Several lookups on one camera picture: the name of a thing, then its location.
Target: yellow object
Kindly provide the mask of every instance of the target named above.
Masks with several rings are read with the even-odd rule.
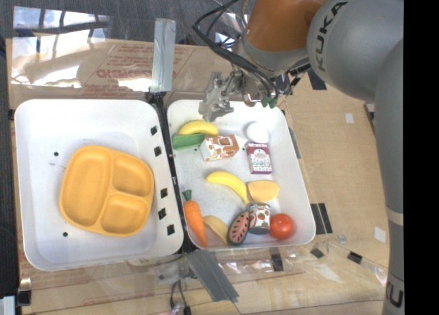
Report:
[[[179,135],[194,135],[195,133],[204,133],[206,135],[217,136],[218,127],[211,122],[204,120],[193,120],[185,123],[178,131]]]
[[[153,197],[154,175],[146,163],[118,150],[87,145],[69,161],[60,209],[81,229],[126,237],[143,228]]]
[[[273,180],[254,180],[247,187],[255,202],[269,202],[279,195],[279,185]]]
[[[216,235],[218,235],[222,241],[228,245],[227,240],[227,232],[228,226],[225,224],[223,220],[217,218],[214,215],[203,216],[204,223],[213,231]]]
[[[234,174],[227,171],[215,171],[209,174],[206,180],[211,183],[219,183],[230,187],[242,198],[245,204],[249,203],[246,184]]]

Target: small carton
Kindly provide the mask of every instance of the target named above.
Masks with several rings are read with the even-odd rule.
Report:
[[[248,163],[252,174],[271,174],[273,172],[267,144],[249,143],[246,146]]]
[[[239,145],[234,135],[204,138],[200,151],[205,161],[230,158],[239,150]]]

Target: toy watermelon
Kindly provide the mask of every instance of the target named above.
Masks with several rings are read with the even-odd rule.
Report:
[[[240,213],[232,222],[228,229],[227,238],[234,246],[238,246],[244,242],[250,221],[250,212],[248,210]]]

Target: white plastic tray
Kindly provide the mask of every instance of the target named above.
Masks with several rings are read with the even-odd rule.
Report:
[[[202,119],[198,113],[198,104],[198,100],[178,100],[169,106],[167,116],[171,136],[174,136],[184,123]],[[243,102],[231,102],[231,106],[235,109],[233,113],[218,117],[215,121],[219,134],[241,137],[240,146],[244,148],[247,142],[247,126],[254,121],[263,124],[270,135],[268,150],[273,173],[251,174],[245,150],[231,158],[210,162],[202,159],[196,147],[174,150],[180,190],[192,190],[192,198],[200,205],[202,215],[215,215],[230,226],[233,219],[246,208],[243,200],[229,187],[208,183],[205,177],[213,171],[225,170],[246,183],[251,180],[274,180],[281,189],[278,198],[269,202],[271,216],[286,213],[292,217],[296,226],[292,236],[285,240],[278,240],[270,235],[249,233],[244,243],[238,247],[225,246],[220,238],[207,229],[207,249],[293,246],[309,243],[316,234],[316,224],[284,114],[279,108],[264,108],[260,104],[250,108]],[[192,242],[197,247],[204,248],[190,226],[188,231]]]
[[[171,255],[181,247],[182,225],[152,106],[139,100],[30,100],[17,108],[15,130],[24,251],[33,266],[77,268]],[[71,155],[90,144],[134,155],[154,173],[150,217],[132,237],[85,231],[61,214],[64,171]]]

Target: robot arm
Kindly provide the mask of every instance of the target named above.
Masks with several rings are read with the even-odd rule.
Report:
[[[217,14],[214,21],[236,1],[212,12]],[[207,121],[233,111],[228,103],[233,93],[241,93],[249,106],[261,102],[275,107],[277,97],[291,91],[286,76],[300,75],[310,67],[343,93],[375,103],[390,232],[383,314],[405,311],[403,6],[403,0],[256,0],[248,23],[243,22],[244,32],[228,49],[200,31],[199,22],[209,14],[193,26],[233,66],[227,79],[212,77],[206,88],[199,111]]]

